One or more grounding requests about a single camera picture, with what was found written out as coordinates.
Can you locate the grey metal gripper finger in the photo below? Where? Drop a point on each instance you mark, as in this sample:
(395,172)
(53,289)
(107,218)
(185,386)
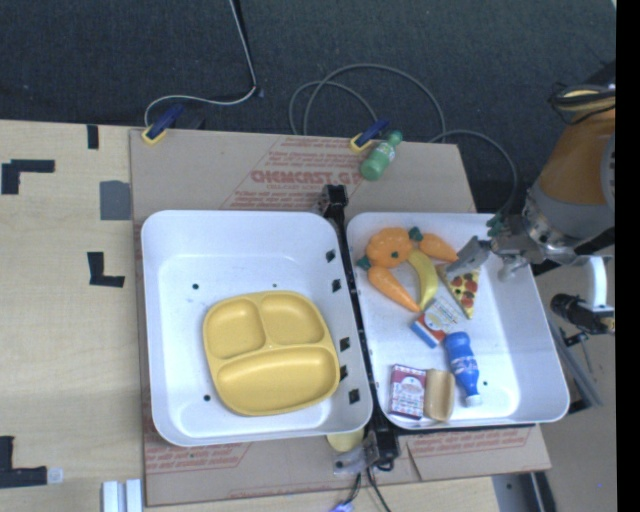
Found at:
(472,254)
(512,265)

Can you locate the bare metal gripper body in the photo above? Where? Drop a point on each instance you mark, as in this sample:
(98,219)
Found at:
(520,242)

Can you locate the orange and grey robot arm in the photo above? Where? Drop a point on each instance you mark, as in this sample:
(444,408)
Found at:
(575,165)

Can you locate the pizza slice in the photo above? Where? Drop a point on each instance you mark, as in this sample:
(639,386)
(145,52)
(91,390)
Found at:
(465,290)

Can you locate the orange carrot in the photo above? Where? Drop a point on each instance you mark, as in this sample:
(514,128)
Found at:
(436,246)
(390,285)

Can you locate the yellow banana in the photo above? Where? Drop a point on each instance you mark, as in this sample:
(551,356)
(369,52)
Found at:
(426,280)

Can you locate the white plastic tray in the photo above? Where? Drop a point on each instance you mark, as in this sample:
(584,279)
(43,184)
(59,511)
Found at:
(175,320)
(515,340)

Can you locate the red blue white carton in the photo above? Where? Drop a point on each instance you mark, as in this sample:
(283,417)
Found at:
(436,320)

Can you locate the orange pumpkin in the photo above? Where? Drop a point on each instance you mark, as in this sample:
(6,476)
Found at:
(387,247)

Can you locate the blue bottle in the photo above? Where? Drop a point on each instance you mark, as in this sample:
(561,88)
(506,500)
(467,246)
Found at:
(462,365)

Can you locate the thin black rod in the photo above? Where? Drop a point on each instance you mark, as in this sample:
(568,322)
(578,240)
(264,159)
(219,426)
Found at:
(356,300)

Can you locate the green bottle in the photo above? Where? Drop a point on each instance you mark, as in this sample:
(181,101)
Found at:
(377,160)

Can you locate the tan bread bun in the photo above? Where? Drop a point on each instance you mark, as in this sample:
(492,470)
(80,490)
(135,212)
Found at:
(440,395)

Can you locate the red and white carton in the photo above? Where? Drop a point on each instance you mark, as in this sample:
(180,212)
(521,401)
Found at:
(407,392)

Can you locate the yellow rounded object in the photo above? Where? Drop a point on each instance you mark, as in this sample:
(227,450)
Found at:
(345,440)

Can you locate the yellow divided plate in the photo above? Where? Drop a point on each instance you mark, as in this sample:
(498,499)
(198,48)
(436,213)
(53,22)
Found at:
(272,367)

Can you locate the brown cardboard board red print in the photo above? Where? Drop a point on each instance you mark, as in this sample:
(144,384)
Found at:
(200,170)

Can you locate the black cylinder on white bracket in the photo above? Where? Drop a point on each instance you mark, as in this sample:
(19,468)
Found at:
(580,307)

